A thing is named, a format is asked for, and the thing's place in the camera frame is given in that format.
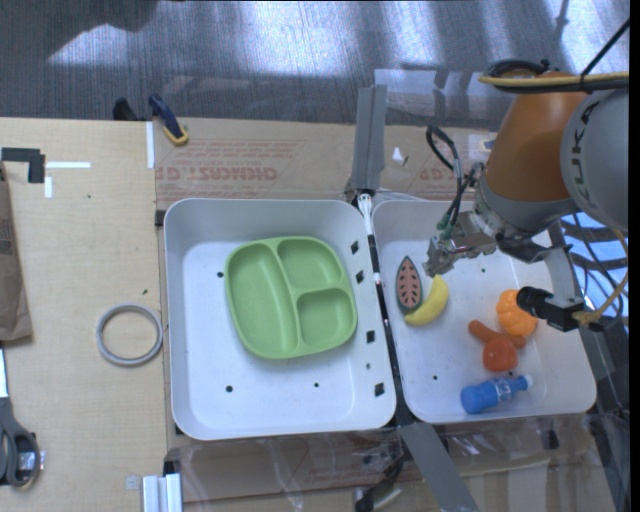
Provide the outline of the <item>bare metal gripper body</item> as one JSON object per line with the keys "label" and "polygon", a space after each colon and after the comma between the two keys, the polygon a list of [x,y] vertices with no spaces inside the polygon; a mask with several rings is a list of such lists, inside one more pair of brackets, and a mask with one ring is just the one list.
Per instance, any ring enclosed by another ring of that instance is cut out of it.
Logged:
{"label": "bare metal gripper body", "polygon": [[427,249],[429,259],[473,258],[496,251],[497,242],[483,231],[473,211],[463,211],[452,220],[452,216],[444,216],[437,224],[437,234]]}

